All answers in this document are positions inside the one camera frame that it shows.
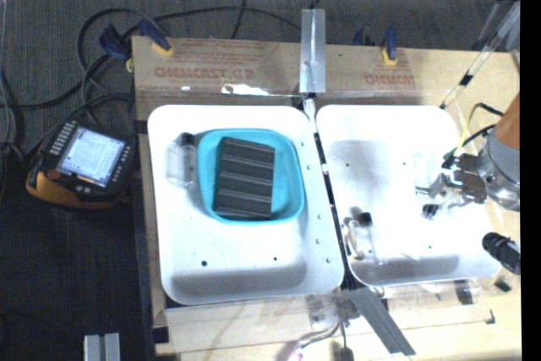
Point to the black cylinder on white bracket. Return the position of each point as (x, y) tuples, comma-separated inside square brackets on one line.
[(501, 250)]

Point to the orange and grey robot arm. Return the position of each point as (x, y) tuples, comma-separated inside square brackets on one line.
[(505, 148)]

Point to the white plastic tray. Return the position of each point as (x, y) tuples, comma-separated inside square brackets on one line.
[(236, 249), (393, 182)]

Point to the dark grey ribbed box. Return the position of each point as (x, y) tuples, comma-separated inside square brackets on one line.
[(245, 177)]

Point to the blue plate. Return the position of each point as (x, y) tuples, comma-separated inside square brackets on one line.
[(287, 177)]

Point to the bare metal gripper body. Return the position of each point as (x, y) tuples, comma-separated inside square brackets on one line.
[(467, 177)]

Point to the brown cardboard board red print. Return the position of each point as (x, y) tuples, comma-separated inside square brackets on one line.
[(203, 72)]

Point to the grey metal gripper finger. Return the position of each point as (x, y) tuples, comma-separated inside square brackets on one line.
[(437, 184)]

